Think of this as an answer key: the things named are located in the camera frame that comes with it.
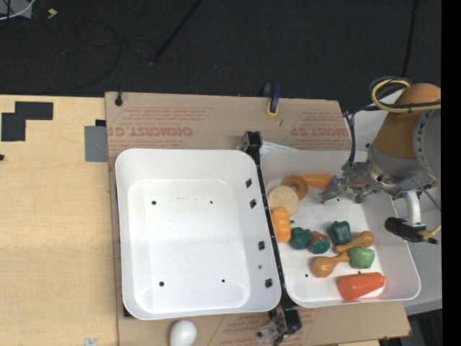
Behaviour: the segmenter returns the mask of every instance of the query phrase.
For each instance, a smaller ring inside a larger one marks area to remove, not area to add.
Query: orange toy carrot
[[[303,174],[301,177],[308,185],[325,189],[333,176],[330,174]]]
[[[384,286],[386,277],[379,272],[345,275],[338,283],[341,296],[355,300]]]

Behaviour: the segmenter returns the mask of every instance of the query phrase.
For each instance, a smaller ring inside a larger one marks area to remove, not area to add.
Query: white egg
[[[197,338],[197,327],[186,319],[177,321],[170,331],[170,346],[192,346]]]

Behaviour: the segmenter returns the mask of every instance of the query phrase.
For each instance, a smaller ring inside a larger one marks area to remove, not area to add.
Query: toy vegetable
[[[337,254],[349,251],[354,247],[370,247],[375,243],[375,235],[371,231],[363,231],[357,234],[352,241],[344,245],[335,246],[333,251]]]
[[[312,239],[309,241],[309,249],[314,254],[323,254],[331,246],[330,239],[320,232],[313,231]]]
[[[290,245],[295,250],[307,249],[311,239],[312,233],[310,229],[295,227],[291,230]]]
[[[386,277],[379,272],[345,275],[338,283],[341,296],[355,300],[384,286]]]
[[[346,221],[335,221],[327,231],[334,245],[347,244],[352,240],[351,228]]]
[[[369,269],[375,260],[375,252],[364,247],[354,247],[347,254],[351,258],[351,266],[357,269]]]
[[[330,174],[303,174],[301,176],[309,186],[325,189],[333,177]]]
[[[296,191],[297,198],[302,200],[308,194],[308,184],[305,180],[297,175],[291,175],[283,179],[283,186],[293,187]]]
[[[277,186],[267,195],[267,204],[270,210],[283,206],[287,209],[288,215],[291,216],[296,213],[300,199],[297,198],[296,192],[291,187]]]
[[[328,277],[333,272],[338,263],[348,262],[349,260],[350,259],[347,252],[342,252],[335,257],[316,257],[312,261],[311,270],[316,277]]]
[[[277,241],[288,242],[291,238],[291,227],[287,209],[278,206],[271,210],[271,216]]]

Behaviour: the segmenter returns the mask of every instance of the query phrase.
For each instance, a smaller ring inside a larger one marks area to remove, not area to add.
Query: black carpet
[[[31,19],[0,21],[0,94],[259,96],[277,82],[346,109],[381,76],[441,86],[442,0],[202,0],[164,46],[196,1],[36,0]]]

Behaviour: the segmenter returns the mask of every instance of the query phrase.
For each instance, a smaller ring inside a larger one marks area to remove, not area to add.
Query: black tape
[[[26,120],[52,120],[52,102],[14,103],[14,112],[1,114],[1,140],[26,141]]]

